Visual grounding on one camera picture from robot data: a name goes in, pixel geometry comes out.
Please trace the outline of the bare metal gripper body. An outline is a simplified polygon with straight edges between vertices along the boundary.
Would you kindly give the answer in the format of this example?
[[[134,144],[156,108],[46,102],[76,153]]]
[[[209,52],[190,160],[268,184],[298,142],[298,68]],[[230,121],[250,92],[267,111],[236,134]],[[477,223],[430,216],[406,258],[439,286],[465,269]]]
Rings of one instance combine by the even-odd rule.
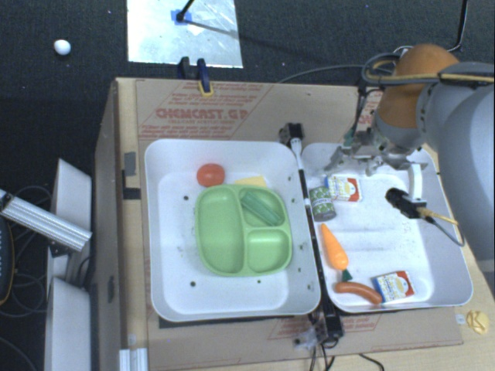
[[[384,137],[379,130],[357,131],[346,140],[345,145],[349,146],[347,154],[352,159],[365,164],[369,158],[381,156],[384,165],[389,165],[398,171],[408,170],[412,165],[419,165],[421,170],[428,166],[427,162],[409,160],[408,156],[413,150],[396,145]]]

